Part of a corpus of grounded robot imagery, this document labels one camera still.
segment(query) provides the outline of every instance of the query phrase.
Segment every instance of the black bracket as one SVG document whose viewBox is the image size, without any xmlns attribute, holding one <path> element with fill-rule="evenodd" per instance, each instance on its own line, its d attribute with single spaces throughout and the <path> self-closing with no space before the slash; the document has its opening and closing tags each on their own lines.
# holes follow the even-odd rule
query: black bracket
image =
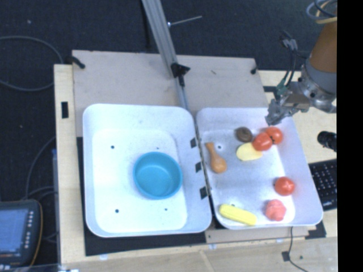
<svg viewBox="0 0 363 272">
<path fill-rule="evenodd" d="M 174 78 L 179 78 L 179 84 L 182 86 L 182 87 L 185 87 L 185 82 L 184 82 L 184 75 L 189 72 L 191 68 L 190 67 L 187 67 L 187 66 L 182 66 L 176 62 L 174 62 L 172 65 L 171 65 L 171 71 L 172 71 L 172 74 L 174 76 Z"/>
</svg>

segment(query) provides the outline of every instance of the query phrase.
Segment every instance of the black keyboard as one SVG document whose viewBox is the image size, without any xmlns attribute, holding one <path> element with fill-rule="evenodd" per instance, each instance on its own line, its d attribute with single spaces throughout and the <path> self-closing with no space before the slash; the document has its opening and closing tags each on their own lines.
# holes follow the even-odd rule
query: black keyboard
<svg viewBox="0 0 363 272">
<path fill-rule="evenodd" d="M 309 164 L 324 211 L 337 208 L 336 161 L 331 159 Z"/>
</svg>

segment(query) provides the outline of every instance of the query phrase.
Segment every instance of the wooden table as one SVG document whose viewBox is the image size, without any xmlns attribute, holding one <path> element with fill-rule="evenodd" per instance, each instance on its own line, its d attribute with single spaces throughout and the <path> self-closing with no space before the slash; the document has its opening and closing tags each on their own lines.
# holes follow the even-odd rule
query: wooden table
<svg viewBox="0 0 363 272">
<path fill-rule="evenodd" d="M 73 55 L 86 65 L 84 70 L 77 65 L 54 66 L 60 261 L 64 268 L 87 271 L 120 271 L 120 267 L 123 271 L 240 271 L 241 267 L 244 271 L 296 270 L 281 256 L 281 252 L 289 248 L 288 228 L 264 229 L 263 232 L 259 229 L 249 232 L 208 229 L 205 232 L 207 243 L 201 245 L 86 257 L 76 144 L 76 137 L 82 136 L 80 118 L 84 108 L 95 101 L 129 103 L 139 100 L 142 96 L 132 95 L 130 90 L 137 88 L 141 79 L 155 82 L 139 90 L 151 96 L 136 101 L 137 104 L 156 100 L 156 104 L 178 105 L 178 98 L 173 91 L 174 82 L 167 78 L 157 54 L 74 51 Z M 258 71 L 252 75 L 250 70 L 255 67 L 255 61 L 249 58 L 178 58 L 180 64 L 191 67 L 185 76 L 185 90 L 192 114 L 201 107 L 217 107 L 217 104 L 266 107 L 272 94 L 264 93 L 263 86 L 276 86 L 284 75 L 283 71 Z M 120 88 L 116 88 L 121 82 L 122 94 Z M 221 86 L 227 91 L 220 92 Z M 309 163 L 336 157 L 336 153 L 323 148 L 316 140 L 320 131 L 336 132 L 335 114 L 311 108 L 308 113 L 297 113 L 293 118 Z M 294 228 L 292 259 L 307 270 L 337 269 L 337 211 L 325 212 L 323 223 L 327 237 L 321 239 L 304 240 L 315 226 Z"/>
</svg>

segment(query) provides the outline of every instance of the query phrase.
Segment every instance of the blue bowl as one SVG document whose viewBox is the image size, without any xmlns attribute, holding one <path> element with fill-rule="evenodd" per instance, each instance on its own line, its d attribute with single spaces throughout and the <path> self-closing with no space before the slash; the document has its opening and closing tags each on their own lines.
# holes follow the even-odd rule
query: blue bowl
<svg viewBox="0 0 363 272">
<path fill-rule="evenodd" d="M 152 199 L 172 197 L 183 183 L 179 164 L 162 152 L 141 155 L 135 162 L 132 175 L 137 189 Z"/>
</svg>

